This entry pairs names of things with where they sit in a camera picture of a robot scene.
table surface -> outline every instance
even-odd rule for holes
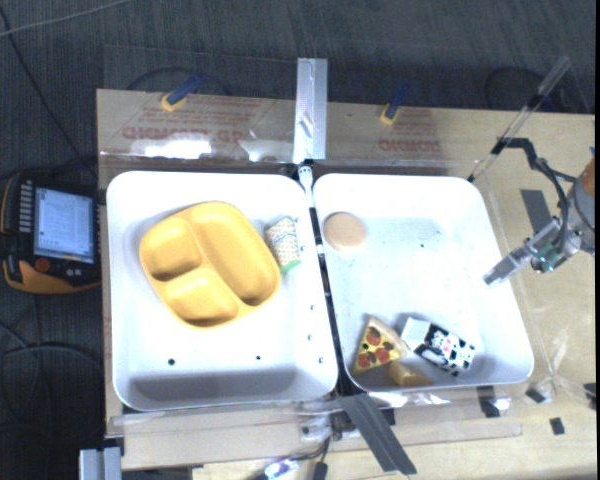
[[[117,104],[133,106],[136,95],[113,91],[101,95],[99,115]],[[330,104],[335,115],[357,117],[358,129],[377,112],[369,106]],[[462,144],[467,158],[482,158],[495,138],[513,120],[514,112],[427,109],[430,130],[445,144]],[[99,143],[106,143],[110,128],[99,119]],[[330,129],[337,136],[337,130]],[[530,137],[538,155],[555,169],[579,174],[590,158],[595,141],[595,117],[590,115],[535,114],[522,130]],[[129,169],[121,164],[116,172]],[[528,168],[522,152],[506,151],[491,167],[484,183],[490,186],[496,214],[502,226],[501,249],[506,254],[530,234],[529,219],[520,200],[520,189],[538,189],[549,205],[554,189]],[[228,414],[207,410],[179,417],[131,415],[121,419],[122,403],[111,379],[111,307],[108,297],[106,212],[102,212],[103,294],[106,372],[106,415],[111,435],[124,435],[123,470],[142,470],[204,464],[193,470],[194,479],[230,480],[253,478],[277,457],[310,451],[317,446],[303,438],[297,416],[285,408],[232,410]],[[549,380],[550,396],[544,403],[513,398],[503,417],[485,418],[476,403],[454,416],[449,407],[409,407],[396,410],[394,433],[404,445],[421,479],[540,479],[594,478],[597,472],[596,411],[588,404],[580,386],[595,382],[595,262],[578,253],[556,272],[538,275],[527,269],[512,281],[524,311],[534,350],[541,364],[539,380]],[[563,426],[555,432],[552,421]],[[355,434],[332,441],[325,462],[330,480],[359,478],[404,478],[383,472],[363,439]],[[284,478],[311,478],[314,461],[300,461],[300,468]]]

white cable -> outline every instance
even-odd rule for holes
[[[28,30],[30,28],[43,27],[46,25],[53,25],[54,23],[59,23],[61,21],[68,21],[75,18],[80,18],[82,16],[87,16],[89,14],[94,14],[96,12],[104,11],[106,9],[110,9],[112,7],[117,7],[118,5],[128,4],[131,2],[138,2],[141,0],[118,0],[117,2],[112,2],[110,4],[103,5],[101,7],[96,7],[94,9],[89,9],[87,11],[77,12],[75,14],[69,14],[68,16],[63,16],[62,18],[53,18],[50,20],[39,21],[37,23],[29,23],[28,25],[22,25],[21,27],[12,28],[9,30],[5,30],[4,32],[0,32],[0,37],[8,36],[9,34],[15,34],[16,32],[22,32],[23,30]]]

blue and yellow clamp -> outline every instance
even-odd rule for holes
[[[380,114],[380,120],[384,124],[393,124],[398,116],[398,109],[400,105],[407,95],[407,84],[402,84],[396,92],[396,95],[391,100],[391,103],[387,103],[382,109],[382,114]]]
[[[168,112],[173,112],[174,110],[180,108],[187,100],[187,95],[195,91],[206,80],[207,77],[204,75],[193,75],[187,78],[187,80],[176,87],[173,91],[165,94],[162,97],[162,100],[160,100],[162,103],[162,108]]]

red button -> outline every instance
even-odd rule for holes
[[[51,262],[47,258],[38,258],[36,260],[35,269],[38,272],[49,272],[49,270],[51,270]]]

clear plastic sheet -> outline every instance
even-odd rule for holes
[[[106,53],[112,59],[108,63],[110,89],[98,93],[103,190],[116,174],[128,170],[231,172],[237,169],[294,176],[291,154],[295,127],[295,61],[121,47],[108,47]],[[125,58],[130,57],[137,62],[125,62]],[[209,85],[207,93],[202,89],[191,95],[180,114],[168,113],[161,109],[160,99],[177,81],[165,83],[161,80],[158,89],[148,78],[140,83],[134,81],[141,74],[128,73],[128,66],[138,64],[148,73],[158,73],[166,66],[183,65],[183,59],[187,66],[194,66],[194,72],[205,70],[215,80],[244,70],[246,66],[254,80],[264,81],[266,87],[259,85],[260,89],[254,92],[248,84],[231,91],[221,88],[219,83],[214,89]],[[548,70],[551,59],[541,61],[539,64]],[[374,93],[367,87],[356,97],[349,95],[342,101],[329,102],[327,159],[314,166],[316,176],[328,172],[366,172],[466,179],[516,116],[515,112],[417,107],[408,105],[407,101],[396,121],[392,125],[384,124],[379,119],[383,99],[379,97],[378,101],[369,102],[369,94],[383,93],[390,97],[390,87],[395,87],[392,80],[407,75],[392,70],[390,62],[384,67],[387,73],[384,78],[376,70],[373,70],[374,79],[371,70],[359,69],[353,77],[361,83],[381,81],[384,92],[377,90]],[[347,69],[351,68],[339,66],[337,61],[333,67],[330,65],[329,79],[335,81],[338,90],[350,88],[343,82]],[[568,73],[568,78],[571,83],[573,74]],[[549,127],[545,126],[547,121],[551,123]],[[588,161],[586,148],[594,146],[581,139],[583,134],[589,136],[588,126],[594,126],[593,119],[586,122],[583,115],[538,112],[520,133],[532,139],[539,154],[550,150],[553,156],[548,160],[556,169],[577,175]],[[549,206],[555,207],[553,187],[540,174],[530,172],[520,151],[502,152],[489,171],[476,180],[475,186],[484,198],[502,256],[532,233],[519,196],[521,189],[541,191]],[[565,282],[566,278],[577,279],[577,282]],[[402,436],[401,425],[412,429],[410,437],[401,437],[405,444],[517,435],[521,429],[515,422],[493,417],[506,415],[518,403],[550,403],[556,389],[566,390],[585,403],[591,401],[592,389],[595,395],[593,258],[580,253],[554,273],[538,275],[527,269],[509,282],[533,349],[532,374],[525,382],[515,385],[370,392],[381,408],[395,411],[396,434]],[[106,297],[105,293],[105,316],[110,310]],[[559,307],[564,301],[569,301],[574,309]],[[339,396],[337,390],[325,399],[309,402],[135,413],[115,400],[111,389],[110,354],[111,350],[108,350],[107,418],[108,434],[114,437],[171,436],[175,439],[183,430],[195,433],[196,429],[209,428],[209,425],[220,425],[227,432],[254,424],[268,425],[288,438],[275,445],[272,443],[270,448],[265,443],[258,453],[266,455],[267,450],[277,446],[278,453],[275,454],[283,455],[310,448],[312,443],[330,436],[338,421],[334,415],[342,413],[333,400]],[[463,422],[472,423],[465,426]],[[451,437],[449,425],[455,425],[456,429]],[[423,436],[420,440],[413,438],[418,434],[417,429]],[[355,440],[355,429],[348,429],[344,424],[336,432],[340,437],[350,436]],[[209,451],[205,457],[223,459],[215,457],[214,453]],[[247,447],[244,456],[236,458],[249,458],[248,454]]]

